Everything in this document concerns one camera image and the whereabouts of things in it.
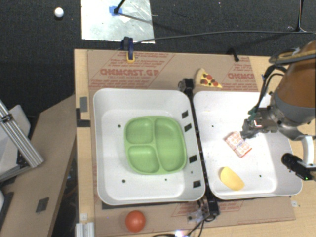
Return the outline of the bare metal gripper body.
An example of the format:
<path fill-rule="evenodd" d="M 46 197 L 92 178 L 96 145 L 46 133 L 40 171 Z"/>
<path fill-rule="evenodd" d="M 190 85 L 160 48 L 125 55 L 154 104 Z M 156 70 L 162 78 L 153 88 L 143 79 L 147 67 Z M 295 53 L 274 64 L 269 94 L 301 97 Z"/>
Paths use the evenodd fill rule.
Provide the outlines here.
<path fill-rule="evenodd" d="M 303 140 L 306 134 L 298 130 L 300 123 L 287 118 L 276 107 L 253 107 L 244 120 L 243 130 L 258 129 L 259 133 L 281 133 L 290 140 Z"/>

